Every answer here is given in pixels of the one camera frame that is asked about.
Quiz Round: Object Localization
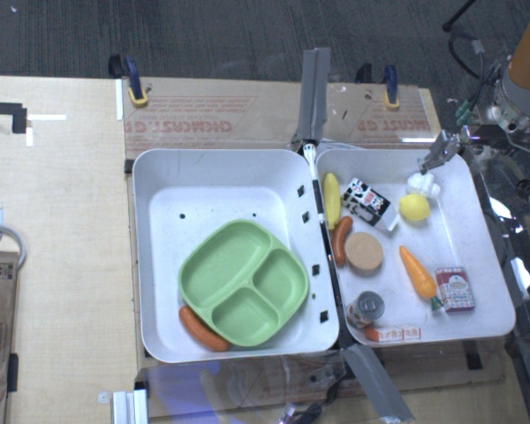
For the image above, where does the orange carrot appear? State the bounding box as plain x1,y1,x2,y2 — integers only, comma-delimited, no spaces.
398,245,443,312

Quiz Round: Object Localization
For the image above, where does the cow print milk carton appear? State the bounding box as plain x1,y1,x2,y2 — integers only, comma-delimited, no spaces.
340,178,401,233

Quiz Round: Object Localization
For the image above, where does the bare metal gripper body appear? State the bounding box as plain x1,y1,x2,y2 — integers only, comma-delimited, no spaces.
458,102,530,154

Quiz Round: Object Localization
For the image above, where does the orange sausage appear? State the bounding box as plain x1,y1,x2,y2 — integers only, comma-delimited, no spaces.
178,306,230,352
331,216,354,268

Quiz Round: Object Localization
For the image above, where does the yellow banana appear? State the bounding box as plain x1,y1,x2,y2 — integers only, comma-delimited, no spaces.
322,172,342,231

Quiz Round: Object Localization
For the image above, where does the white plastic tray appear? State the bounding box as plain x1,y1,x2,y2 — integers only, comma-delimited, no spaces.
131,148,340,365
315,148,517,348

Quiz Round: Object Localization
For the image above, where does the yellow lemon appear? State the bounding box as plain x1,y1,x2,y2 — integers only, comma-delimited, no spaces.
398,193,431,223

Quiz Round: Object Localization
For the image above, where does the tan round biscuit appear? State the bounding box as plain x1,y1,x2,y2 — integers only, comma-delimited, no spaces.
344,231,384,276

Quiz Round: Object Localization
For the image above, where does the green divided plate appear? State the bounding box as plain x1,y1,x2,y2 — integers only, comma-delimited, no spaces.
178,218,311,348

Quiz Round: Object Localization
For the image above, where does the small can with grey lid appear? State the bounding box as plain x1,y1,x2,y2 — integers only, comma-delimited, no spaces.
345,291,386,329

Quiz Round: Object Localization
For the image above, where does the orange and white small carton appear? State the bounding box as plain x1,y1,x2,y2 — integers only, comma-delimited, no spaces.
364,323,422,344

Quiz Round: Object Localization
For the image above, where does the thin black and white rod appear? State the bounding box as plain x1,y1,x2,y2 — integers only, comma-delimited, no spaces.
300,141,348,349

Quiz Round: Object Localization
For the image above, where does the brown cardboard board red print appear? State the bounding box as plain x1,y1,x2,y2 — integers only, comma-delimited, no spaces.
122,76,520,419

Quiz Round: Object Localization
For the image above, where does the red printed packet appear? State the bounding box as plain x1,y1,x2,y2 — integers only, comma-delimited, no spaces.
435,266,476,314

